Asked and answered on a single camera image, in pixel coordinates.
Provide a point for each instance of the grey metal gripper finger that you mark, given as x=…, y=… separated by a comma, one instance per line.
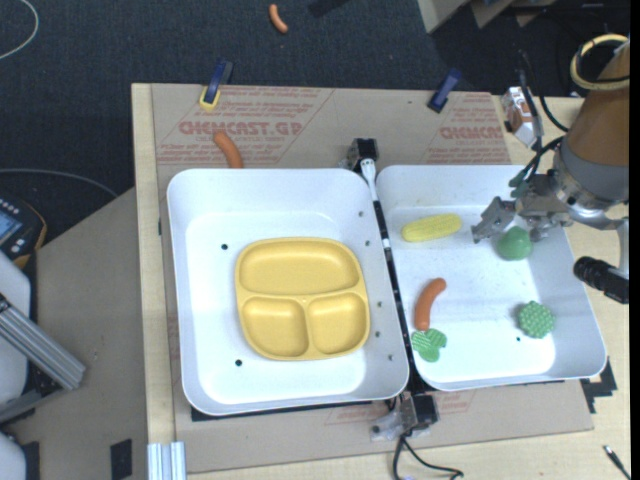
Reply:
x=495, y=218
x=544, y=225

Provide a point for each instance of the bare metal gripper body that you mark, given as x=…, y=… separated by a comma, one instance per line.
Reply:
x=542, y=199

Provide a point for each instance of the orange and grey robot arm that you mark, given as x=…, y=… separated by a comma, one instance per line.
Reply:
x=602, y=118

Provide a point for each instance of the green toy pepper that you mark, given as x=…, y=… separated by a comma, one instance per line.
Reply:
x=515, y=245

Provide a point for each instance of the yellow corn cob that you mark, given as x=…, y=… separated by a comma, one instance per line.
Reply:
x=431, y=227

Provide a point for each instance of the white and orange carton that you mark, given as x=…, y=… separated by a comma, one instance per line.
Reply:
x=519, y=115

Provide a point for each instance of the green grapes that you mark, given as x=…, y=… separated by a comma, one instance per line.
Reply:
x=536, y=320

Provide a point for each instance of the white plastic tray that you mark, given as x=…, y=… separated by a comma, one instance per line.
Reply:
x=210, y=288
x=480, y=318

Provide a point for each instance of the orange sausage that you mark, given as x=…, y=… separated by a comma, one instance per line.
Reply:
x=426, y=305
x=229, y=149
x=278, y=18

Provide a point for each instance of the thin black and white rod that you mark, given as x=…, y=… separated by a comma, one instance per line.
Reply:
x=387, y=248

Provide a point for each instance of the green broccoli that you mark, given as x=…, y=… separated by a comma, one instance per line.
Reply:
x=429, y=344

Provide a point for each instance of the yellow divided plate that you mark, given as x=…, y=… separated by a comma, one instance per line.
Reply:
x=300, y=298

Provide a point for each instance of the brown cardboard board, red print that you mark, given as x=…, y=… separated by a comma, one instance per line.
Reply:
x=300, y=128

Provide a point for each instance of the black cylinder on white bracket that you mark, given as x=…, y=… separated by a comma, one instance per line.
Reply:
x=597, y=273

